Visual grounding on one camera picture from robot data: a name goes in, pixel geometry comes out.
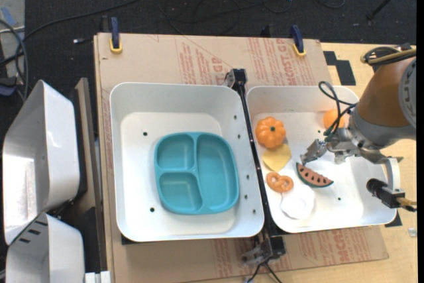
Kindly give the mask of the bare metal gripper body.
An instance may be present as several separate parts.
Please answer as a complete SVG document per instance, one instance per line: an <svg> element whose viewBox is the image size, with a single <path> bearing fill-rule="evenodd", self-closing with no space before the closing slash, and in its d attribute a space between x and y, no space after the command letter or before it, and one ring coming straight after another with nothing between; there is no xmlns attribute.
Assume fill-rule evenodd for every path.
<svg viewBox="0 0 424 283"><path fill-rule="evenodd" d="M364 143L368 140L353 128L339 128L325 137L326 149L334 154L335 164L342 164L350 157L364 157Z"/></svg>

